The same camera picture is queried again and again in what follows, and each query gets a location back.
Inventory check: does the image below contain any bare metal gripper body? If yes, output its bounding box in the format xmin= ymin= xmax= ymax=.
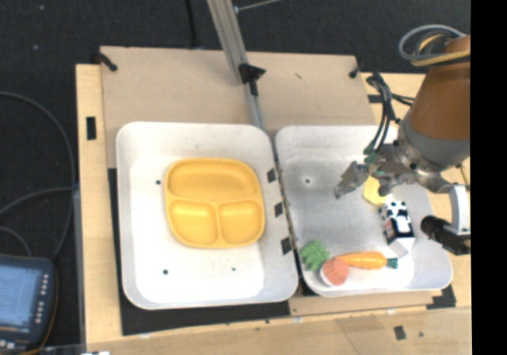
xmin=367 ymin=138 xmax=452 ymax=193

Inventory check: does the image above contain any pale yellow round toy food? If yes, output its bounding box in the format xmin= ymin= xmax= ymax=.
xmin=361 ymin=175 xmax=391 ymax=206

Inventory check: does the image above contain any cow print milk carton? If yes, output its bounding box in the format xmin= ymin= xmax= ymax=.
xmin=379 ymin=200 xmax=417 ymax=260

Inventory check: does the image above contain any white plastic tray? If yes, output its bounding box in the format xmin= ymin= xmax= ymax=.
xmin=273 ymin=124 xmax=454 ymax=299
xmin=115 ymin=120 xmax=299 ymax=311

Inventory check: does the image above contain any orange toy carrot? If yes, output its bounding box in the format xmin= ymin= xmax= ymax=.
xmin=336 ymin=250 xmax=399 ymax=272

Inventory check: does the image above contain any green toy broccoli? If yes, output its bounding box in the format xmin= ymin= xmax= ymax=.
xmin=299 ymin=239 xmax=332 ymax=272

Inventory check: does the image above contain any pink and white toy cylinder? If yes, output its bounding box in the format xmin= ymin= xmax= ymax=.
xmin=319 ymin=257 xmax=351 ymax=288

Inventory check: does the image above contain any yellow divided plate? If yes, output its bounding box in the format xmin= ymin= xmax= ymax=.
xmin=162 ymin=157 xmax=267 ymax=250

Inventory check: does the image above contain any brown cardboard board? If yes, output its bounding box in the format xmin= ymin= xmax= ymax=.
xmin=98 ymin=45 xmax=436 ymax=318

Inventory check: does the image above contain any black cylinder on white bracket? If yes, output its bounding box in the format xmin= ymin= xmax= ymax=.
xmin=420 ymin=183 xmax=471 ymax=256

